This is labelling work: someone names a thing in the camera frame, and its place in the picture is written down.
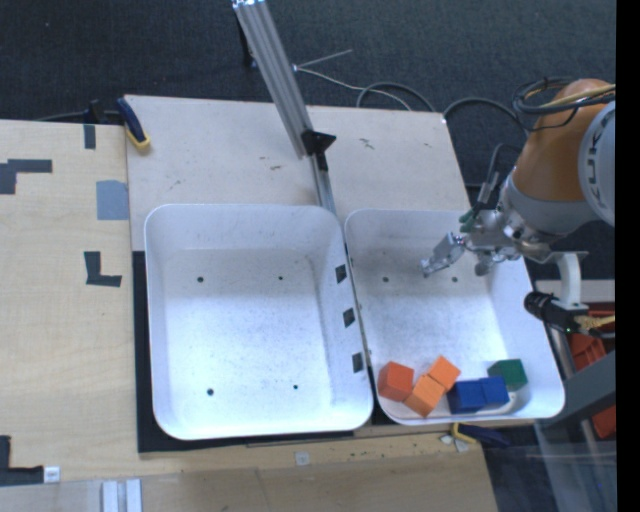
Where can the blue cube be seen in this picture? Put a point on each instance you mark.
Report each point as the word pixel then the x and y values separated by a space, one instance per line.
pixel 465 397
pixel 495 391

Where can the red-orange cube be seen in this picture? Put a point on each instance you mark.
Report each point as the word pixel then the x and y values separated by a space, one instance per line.
pixel 395 381

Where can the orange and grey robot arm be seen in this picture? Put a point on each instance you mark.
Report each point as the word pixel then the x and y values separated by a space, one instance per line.
pixel 550 160

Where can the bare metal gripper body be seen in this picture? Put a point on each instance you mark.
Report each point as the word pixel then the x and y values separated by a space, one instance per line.
pixel 492 235

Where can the white plastic tray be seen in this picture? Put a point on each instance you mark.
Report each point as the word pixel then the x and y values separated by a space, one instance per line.
pixel 250 325
pixel 430 320

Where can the green cube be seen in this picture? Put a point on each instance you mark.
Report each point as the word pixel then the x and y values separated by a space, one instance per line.
pixel 509 373

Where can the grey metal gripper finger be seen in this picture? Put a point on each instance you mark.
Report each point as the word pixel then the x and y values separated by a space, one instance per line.
pixel 445 255
pixel 486 264

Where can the black cylinder on white bracket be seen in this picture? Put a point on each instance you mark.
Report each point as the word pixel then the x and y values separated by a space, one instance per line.
pixel 547 306

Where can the orange cube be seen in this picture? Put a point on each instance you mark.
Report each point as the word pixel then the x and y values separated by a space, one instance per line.
pixel 425 396
pixel 444 372

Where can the pale wood board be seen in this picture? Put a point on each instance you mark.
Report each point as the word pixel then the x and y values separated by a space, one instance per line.
pixel 225 160

